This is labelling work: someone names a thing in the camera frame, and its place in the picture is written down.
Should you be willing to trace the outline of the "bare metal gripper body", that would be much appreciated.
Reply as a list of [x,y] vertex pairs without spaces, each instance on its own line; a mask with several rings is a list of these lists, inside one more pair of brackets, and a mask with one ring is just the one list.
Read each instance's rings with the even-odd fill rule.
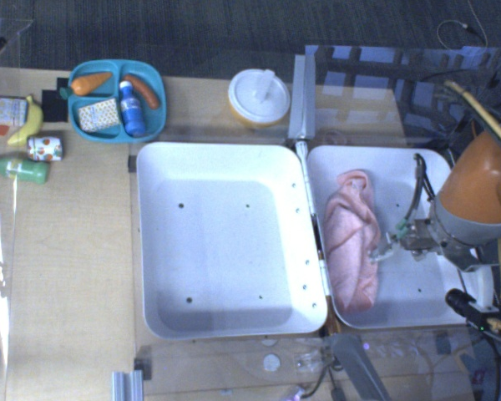
[[460,271],[480,268],[479,259],[472,253],[473,247],[446,233],[435,220],[419,219],[409,224],[400,245],[416,261],[433,253],[442,256]]

